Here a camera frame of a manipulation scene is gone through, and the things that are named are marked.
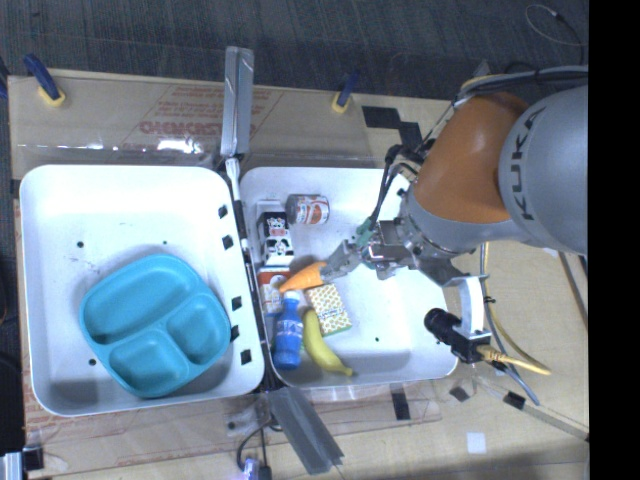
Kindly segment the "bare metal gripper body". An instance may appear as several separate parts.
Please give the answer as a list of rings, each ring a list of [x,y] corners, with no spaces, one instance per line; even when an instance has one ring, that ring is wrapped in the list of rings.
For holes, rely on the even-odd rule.
[[[380,280],[400,269],[416,270],[431,280],[454,278],[454,252],[429,240],[410,219],[366,219],[358,227],[358,247],[363,262]]]

